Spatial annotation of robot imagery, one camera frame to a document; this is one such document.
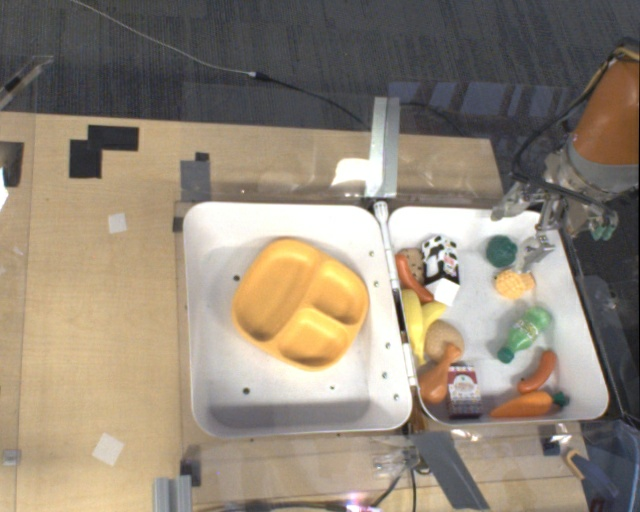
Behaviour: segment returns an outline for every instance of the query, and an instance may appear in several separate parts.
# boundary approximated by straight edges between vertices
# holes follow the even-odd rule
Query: wooden table
[[[341,158],[367,157],[369,135],[0,115],[0,139],[12,140],[9,132],[15,131],[12,136],[20,140],[19,127],[24,128],[26,171],[33,151],[32,176],[25,173],[0,214],[0,219],[11,220],[12,232],[28,233],[28,244],[26,238],[22,241],[28,258],[24,308],[20,301],[0,297],[3,324],[14,318],[13,327],[2,326],[1,355],[22,360],[21,372],[15,365],[0,366],[1,432],[17,426],[22,450],[17,479],[13,468],[0,472],[0,507],[11,510],[15,498],[20,512],[151,510],[152,482],[177,475],[183,430],[192,428],[192,419],[184,417],[181,407],[172,232],[180,198],[180,161],[193,160],[196,152],[209,153],[212,179],[223,191],[246,185],[250,194],[259,189],[252,183],[292,181],[302,189],[320,191],[330,183]],[[139,149],[103,152],[102,179],[70,179],[69,141],[86,139],[89,124],[139,127]],[[29,133],[35,146],[29,144]],[[455,195],[461,204],[488,205],[501,195],[493,152],[485,140],[402,136],[400,176],[402,191],[430,195],[434,201],[445,193]],[[30,217],[25,206],[29,196]],[[127,230],[110,234],[108,217],[117,213],[126,215]],[[17,242],[3,238],[0,243],[5,247]],[[5,274],[0,286],[9,286],[6,283],[13,279],[17,281],[12,286],[19,288],[23,278],[19,273]],[[16,355],[22,312],[22,354]],[[11,329],[18,335],[5,335]],[[18,404],[19,424],[13,414]],[[92,456],[103,433],[124,443],[114,466]],[[569,426],[569,433],[579,447],[577,426]],[[7,443],[15,442],[16,435],[2,434],[2,449],[15,447]],[[531,444],[535,427],[517,432],[494,428],[481,435],[486,443],[465,444],[463,439],[459,446],[472,473],[481,475],[481,490],[495,510],[585,509],[581,486],[564,463],[558,457],[542,457]],[[354,437],[345,445],[345,438],[336,438],[318,443],[314,459],[310,438],[296,441],[298,454],[281,451],[291,445],[279,443],[288,442],[265,444],[260,452],[266,457],[262,468],[246,457],[250,440],[212,441],[211,453],[252,498],[260,497],[253,496],[260,487],[252,485],[263,479],[256,471],[264,472],[265,467],[273,468],[292,495],[326,494],[302,478],[300,461],[329,474],[335,472],[339,457],[355,460],[356,454],[366,458],[370,452],[368,440]],[[350,446],[351,453],[345,453],[344,446]],[[361,476],[358,491],[378,492],[388,482],[376,480],[370,468]],[[432,476],[420,477],[418,483],[419,510],[449,510]],[[385,502],[385,510],[409,509],[407,482],[399,487]],[[215,485],[194,490],[198,503],[216,493]]]

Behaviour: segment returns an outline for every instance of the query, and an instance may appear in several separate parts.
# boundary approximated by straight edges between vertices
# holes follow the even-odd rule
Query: toy sausage
[[[409,267],[409,260],[404,254],[396,254],[396,268],[398,269],[398,278],[404,288],[413,290],[418,295],[421,304],[433,301],[433,295],[429,290],[422,286],[413,274],[411,273],[411,267]]]
[[[553,350],[545,350],[540,356],[538,368],[533,375],[518,383],[518,392],[520,394],[531,393],[542,386],[556,367],[557,360],[558,357]]]

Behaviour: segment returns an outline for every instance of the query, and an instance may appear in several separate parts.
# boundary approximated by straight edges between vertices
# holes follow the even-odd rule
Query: cow print carton
[[[460,289],[457,244],[441,235],[422,244],[425,265],[425,288],[434,300],[452,306]]]

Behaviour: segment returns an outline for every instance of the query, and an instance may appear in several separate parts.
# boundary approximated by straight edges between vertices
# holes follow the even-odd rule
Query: toy food
[[[422,286],[411,274],[409,261],[404,254],[396,254],[396,268],[398,269],[398,278],[403,288],[413,290],[418,295],[420,303],[426,304],[433,300],[433,295],[429,290]]]
[[[487,259],[494,267],[503,268],[513,265],[518,254],[518,246],[508,236],[496,235],[487,244]]]
[[[409,262],[411,274],[422,286],[424,286],[424,262],[422,261],[422,251],[418,248],[402,249],[400,254],[406,256]]]
[[[553,350],[545,350],[540,356],[538,368],[533,375],[518,383],[518,392],[521,394],[531,393],[542,386],[553,372],[557,361],[558,356]]]
[[[482,414],[482,399],[473,366],[450,366],[447,383],[449,418],[478,418]]]
[[[404,319],[407,322],[407,334],[411,349],[418,359],[418,364],[424,364],[424,327],[420,299],[418,299],[416,292],[402,290],[402,307],[404,309]]]
[[[530,272],[520,274],[507,269],[496,276],[495,287],[503,297],[516,300],[525,292],[533,290],[536,287],[536,281]]]
[[[443,321],[432,322],[425,334],[425,353],[433,361],[440,361],[444,357],[447,344],[460,349],[460,355],[464,352],[464,339],[460,331],[453,325]]]
[[[425,263],[425,287],[434,300],[453,305],[460,289],[457,244],[443,236],[434,236],[422,244]]]
[[[568,403],[569,399],[562,392],[551,396],[546,391],[532,391],[499,405],[491,411],[490,416],[492,418],[543,416],[553,409],[554,404],[564,407]]]
[[[293,239],[265,247],[231,303],[240,334],[256,347],[304,370],[336,363],[369,309],[362,280],[328,254]]]
[[[453,343],[447,343],[440,362],[418,377],[420,397],[426,404],[439,404],[447,396],[449,366],[462,356],[462,351]]]
[[[546,309],[540,306],[527,309],[524,316],[509,329],[507,342],[498,351],[498,359],[510,363],[514,354],[529,348],[550,323],[551,314]]]

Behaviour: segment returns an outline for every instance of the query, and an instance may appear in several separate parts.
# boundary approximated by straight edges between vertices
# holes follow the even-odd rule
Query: toy carrot
[[[491,411],[490,416],[492,418],[543,416],[551,411],[554,404],[564,407],[568,403],[569,399],[562,392],[551,396],[546,391],[532,391],[499,405]]]
[[[398,277],[402,283],[403,288],[409,288],[418,295],[420,304],[426,304],[433,301],[433,295],[429,290],[422,286],[413,274],[411,273],[411,267],[409,267],[409,260],[404,254],[396,254],[396,268],[398,269]]]
[[[528,378],[518,382],[520,394],[531,393],[542,386],[556,367],[558,357],[553,350],[545,350],[540,356],[540,362],[536,371]]]

